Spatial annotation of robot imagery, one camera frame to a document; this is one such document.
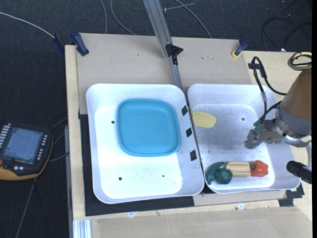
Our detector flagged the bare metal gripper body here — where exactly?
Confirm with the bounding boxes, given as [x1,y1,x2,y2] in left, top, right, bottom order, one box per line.
[256,119,312,148]

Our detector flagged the white plastic tray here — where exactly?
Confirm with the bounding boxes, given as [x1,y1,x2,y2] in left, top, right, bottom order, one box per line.
[85,83,206,205]
[187,83,302,194]

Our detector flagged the orange bell pepper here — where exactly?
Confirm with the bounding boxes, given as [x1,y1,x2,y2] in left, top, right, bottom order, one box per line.
[250,160,269,178]

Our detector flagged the pale yellow corn cob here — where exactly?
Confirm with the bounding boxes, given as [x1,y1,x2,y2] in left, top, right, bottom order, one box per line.
[224,161,252,179]

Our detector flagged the green bell pepper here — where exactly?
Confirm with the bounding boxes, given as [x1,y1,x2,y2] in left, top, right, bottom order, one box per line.
[214,168,234,185]

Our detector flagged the green chili pepper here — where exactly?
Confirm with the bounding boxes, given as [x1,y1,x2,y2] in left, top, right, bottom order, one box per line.
[205,161,225,185]

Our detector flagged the yellow flat oval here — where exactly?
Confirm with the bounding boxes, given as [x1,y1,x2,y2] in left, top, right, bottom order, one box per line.
[192,110,217,128]

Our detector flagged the blue plate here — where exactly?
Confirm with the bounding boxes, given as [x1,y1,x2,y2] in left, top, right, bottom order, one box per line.
[116,98,181,158]

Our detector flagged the brown cardboard board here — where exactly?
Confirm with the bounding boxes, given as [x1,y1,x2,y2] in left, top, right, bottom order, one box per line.
[75,32,288,207]

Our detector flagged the black cylinder on white bracket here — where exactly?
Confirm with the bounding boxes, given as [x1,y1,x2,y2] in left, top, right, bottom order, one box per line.
[286,140,312,183]

